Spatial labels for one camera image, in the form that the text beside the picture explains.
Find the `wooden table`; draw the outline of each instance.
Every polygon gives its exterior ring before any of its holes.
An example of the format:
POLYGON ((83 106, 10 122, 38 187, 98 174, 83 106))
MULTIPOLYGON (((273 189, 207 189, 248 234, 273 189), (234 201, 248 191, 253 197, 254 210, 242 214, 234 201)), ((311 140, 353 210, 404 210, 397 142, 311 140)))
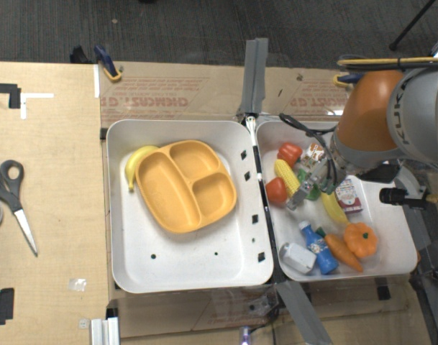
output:
MULTIPOLYGON (((80 324, 105 318, 109 302, 94 66, 0 63, 0 83, 15 83, 22 93, 54 95, 27 100, 27 118, 21 119, 19 109, 8 108, 8 95, 0 94, 0 163, 14 159, 24 165, 21 199, 39 252, 38 257, 33 255, 5 206, 0 226, 0 289, 14 288, 15 294, 14 318, 0 326, 0 344, 89 344, 88 329, 80 324), (69 287, 70 280, 78 278, 86 280, 84 291, 69 287)), ((345 312, 335 318, 320 315, 333 342, 430 344, 415 292, 402 277, 396 288, 404 310, 358 316, 345 312)), ((327 301, 319 303, 318 309, 327 316, 328 307, 327 301)), ((282 316, 274 328, 278 344, 302 342, 290 317, 282 316)), ((122 343, 233 344, 237 335, 236 329, 226 329, 122 343)), ((256 331, 254 340, 272 344, 271 327, 256 331)))

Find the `scissors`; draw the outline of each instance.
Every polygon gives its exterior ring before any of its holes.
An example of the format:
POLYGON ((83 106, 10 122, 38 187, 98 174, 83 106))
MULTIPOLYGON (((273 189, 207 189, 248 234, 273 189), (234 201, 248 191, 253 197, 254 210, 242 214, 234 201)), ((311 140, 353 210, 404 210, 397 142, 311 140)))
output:
POLYGON ((14 160, 7 160, 0 165, 0 199, 8 204, 12 213, 16 216, 20 228, 27 239, 35 256, 38 256, 37 246, 33 240, 27 217, 19 200, 20 184, 24 178, 24 166, 14 160), (14 167, 19 174, 16 178, 9 176, 9 170, 14 167))

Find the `yellow corn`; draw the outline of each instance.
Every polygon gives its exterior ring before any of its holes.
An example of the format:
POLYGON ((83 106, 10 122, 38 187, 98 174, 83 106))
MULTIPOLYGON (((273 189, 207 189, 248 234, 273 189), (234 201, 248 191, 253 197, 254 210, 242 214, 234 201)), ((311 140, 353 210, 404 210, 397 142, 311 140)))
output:
POLYGON ((300 187, 300 182, 298 181, 296 174, 294 174, 289 164, 284 160, 277 159, 275 161, 275 174, 284 180, 288 197, 292 197, 292 195, 300 187))

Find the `carrot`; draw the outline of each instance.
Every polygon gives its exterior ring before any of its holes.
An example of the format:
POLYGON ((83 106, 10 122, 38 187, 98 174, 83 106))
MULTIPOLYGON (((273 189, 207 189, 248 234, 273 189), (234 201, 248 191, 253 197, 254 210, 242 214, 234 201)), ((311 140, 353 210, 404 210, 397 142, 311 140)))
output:
POLYGON ((337 235, 326 234, 322 227, 318 228, 316 232, 324 238, 332 255, 340 262, 345 263, 347 266, 350 266, 351 268, 359 272, 362 272, 364 270, 360 262, 357 260, 355 254, 350 251, 345 242, 337 235))

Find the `white plastic container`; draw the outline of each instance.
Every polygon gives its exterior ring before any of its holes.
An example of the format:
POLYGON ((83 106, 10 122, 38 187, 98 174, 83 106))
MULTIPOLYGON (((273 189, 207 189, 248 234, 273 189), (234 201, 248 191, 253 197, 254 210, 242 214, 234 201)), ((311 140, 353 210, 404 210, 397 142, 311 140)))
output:
POLYGON ((273 273, 265 211, 250 134, 233 121, 121 120, 107 133, 111 261, 128 293, 261 285, 273 273), (129 156, 144 145, 187 139, 207 143, 228 170, 237 203, 221 220, 187 234, 162 228, 124 176, 129 156))
MULTIPOLYGON (((304 124, 312 129, 328 129, 335 125, 329 122, 306 122, 304 124)), ((327 134, 325 139, 329 141, 330 136, 331 134, 327 134)), ((292 142, 306 149, 315 141, 313 138, 308 138, 303 131, 294 129, 277 118, 262 121, 257 127, 257 143, 264 180, 269 182, 276 176, 273 166, 278 148, 282 143, 292 142)), ((361 200, 363 210, 348 215, 348 218, 351 222, 365 222, 374 229, 379 241, 376 254, 361 259, 364 272, 357 272, 341 263, 328 275, 322 275, 316 265, 309 273, 303 274, 280 260, 281 269, 289 278, 300 282, 310 282, 348 277, 402 275, 415 268, 416 248, 402 207, 383 204, 378 197, 381 188, 390 188, 394 184, 363 182, 354 176, 350 179, 361 200)), ((303 220, 310 221, 314 230, 321 226, 326 233, 341 235, 344 228, 330 219, 320 198, 317 201, 303 201, 295 211, 285 206, 270 204, 270 214, 278 251, 286 242, 304 245, 304 237, 298 229, 298 223, 303 220)))

